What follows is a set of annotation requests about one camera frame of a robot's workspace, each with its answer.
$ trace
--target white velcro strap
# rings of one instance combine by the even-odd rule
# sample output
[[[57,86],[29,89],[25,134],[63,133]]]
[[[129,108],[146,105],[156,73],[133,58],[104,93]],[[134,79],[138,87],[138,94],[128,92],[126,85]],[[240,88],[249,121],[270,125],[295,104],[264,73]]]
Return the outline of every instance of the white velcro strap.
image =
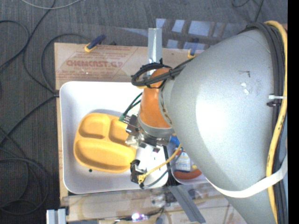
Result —
[[[273,173],[272,175],[263,178],[262,180],[258,181],[257,183],[253,184],[251,187],[242,190],[242,191],[227,191],[221,188],[216,187],[214,184],[211,183],[211,185],[216,188],[219,192],[226,196],[231,196],[235,198],[245,198],[249,196],[253,196],[256,193],[259,193],[260,191],[263,191],[267,189],[268,187],[274,185],[275,183],[279,182],[282,180],[285,176],[285,174],[288,171],[288,156],[287,154],[285,155],[284,161],[280,167],[280,169]]]

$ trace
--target yellow divided plate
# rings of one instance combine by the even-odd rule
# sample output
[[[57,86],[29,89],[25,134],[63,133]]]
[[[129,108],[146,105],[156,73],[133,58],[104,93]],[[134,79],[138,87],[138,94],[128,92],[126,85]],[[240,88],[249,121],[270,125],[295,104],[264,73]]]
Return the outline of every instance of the yellow divided plate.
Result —
[[[90,113],[82,118],[74,141],[74,155],[83,166],[121,173],[130,168],[136,149],[126,145],[127,125],[119,117]]]

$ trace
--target white plastic tray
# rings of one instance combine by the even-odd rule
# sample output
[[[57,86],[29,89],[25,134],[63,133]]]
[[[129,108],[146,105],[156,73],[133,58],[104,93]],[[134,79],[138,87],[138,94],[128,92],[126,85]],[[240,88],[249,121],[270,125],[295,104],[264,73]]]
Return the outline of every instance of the white plastic tray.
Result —
[[[81,119],[91,113],[100,112],[120,116],[133,99],[141,92],[131,83],[70,81],[60,89],[60,109],[63,146],[63,180],[66,188],[74,194],[88,194],[118,190],[139,189],[131,182],[130,170],[115,174],[101,172],[80,165],[73,154],[73,143]],[[148,170],[165,161],[163,149],[148,166]],[[150,174],[144,184],[148,185],[166,171],[166,166]],[[152,188],[163,186],[166,174]]]

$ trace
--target yellow cable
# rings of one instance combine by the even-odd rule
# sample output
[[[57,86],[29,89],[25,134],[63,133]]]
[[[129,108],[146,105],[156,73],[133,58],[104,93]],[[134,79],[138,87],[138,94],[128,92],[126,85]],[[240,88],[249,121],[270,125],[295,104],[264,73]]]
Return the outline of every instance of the yellow cable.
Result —
[[[179,144],[177,150],[168,158],[168,160],[166,160],[164,163],[160,164],[159,166],[151,169],[150,171],[148,171],[147,173],[145,174],[141,174],[141,175],[138,175],[138,184],[140,183],[143,183],[144,182],[144,179],[149,175],[151,174],[152,172],[156,171],[157,169],[161,168],[162,166],[164,166],[165,164],[169,163],[176,155],[177,153],[180,151],[182,145]]]
[[[266,21],[265,24],[276,27],[282,36],[282,40],[284,43],[284,52],[285,52],[285,80],[284,80],[283,96],[287,97],[287,54],[288,54],[287,33],[286,33],[284,27],[277,21]],[[282,126],[283,126],[283,123],[285,120],[286,111],[287,111],[287,99],[285,98],[282,100],[280,112],[278,115],[278,120],[277,120],[275,129],[274,129],[271,143],[270,143],[268,159],[267,159],[266,176],[270,176],[272,174],[274,154],[275,154],[276,146],[278,144],[278,139],[279,139],[279,136],[280,136],[280,133],[282,130]],[[272,212],[273,212],[275,221],[276,221],[276,223],[278,223],[277,209],[276,209],[276,204],[275,204],[275,196],[274,196],[273,186],[268,188],[268,195],[269,195],[270,204],[271,204],[271,208],[272,208]]]

